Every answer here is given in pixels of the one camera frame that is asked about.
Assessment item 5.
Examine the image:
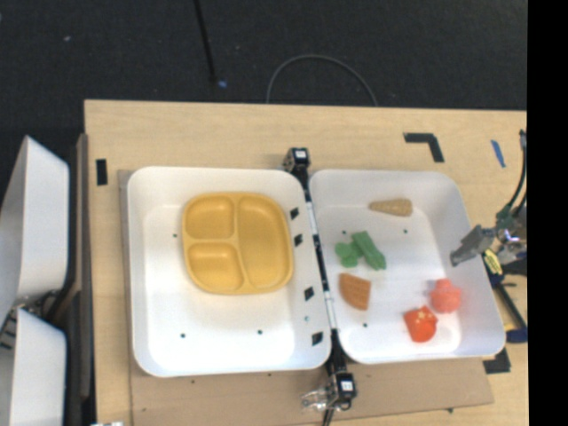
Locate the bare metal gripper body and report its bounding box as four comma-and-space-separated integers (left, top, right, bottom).
493, 219, 528, 261

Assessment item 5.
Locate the pink toy fruit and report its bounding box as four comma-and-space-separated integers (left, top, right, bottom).
429, 278, 463, 315

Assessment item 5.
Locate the white plastic tray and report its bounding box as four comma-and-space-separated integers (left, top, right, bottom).
307, 168, 508, 366
126, 165, 334, 379

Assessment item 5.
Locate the tan cone biscuit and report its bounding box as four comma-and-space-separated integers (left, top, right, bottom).
367, 197, 414, 218

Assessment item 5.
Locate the green toy pea pod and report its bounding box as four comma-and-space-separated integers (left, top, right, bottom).
351, 230, 388, 272

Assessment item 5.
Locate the green toy broccoli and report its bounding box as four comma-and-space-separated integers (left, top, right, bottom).
334, 241, 363, 268

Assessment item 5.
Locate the brown waffle biscuit slice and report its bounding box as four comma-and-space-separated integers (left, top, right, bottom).
338, 272, 373, 312

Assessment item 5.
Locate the thin black and white rod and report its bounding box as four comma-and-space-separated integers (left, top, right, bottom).
297, 166, 345, 377

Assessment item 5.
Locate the yellow divided plate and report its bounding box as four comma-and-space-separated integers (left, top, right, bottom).
180, 191, 296, 296

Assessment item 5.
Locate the black block with thin wires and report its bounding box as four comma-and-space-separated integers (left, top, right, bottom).
329, 371, 359, 402
282, 146, 312, 171

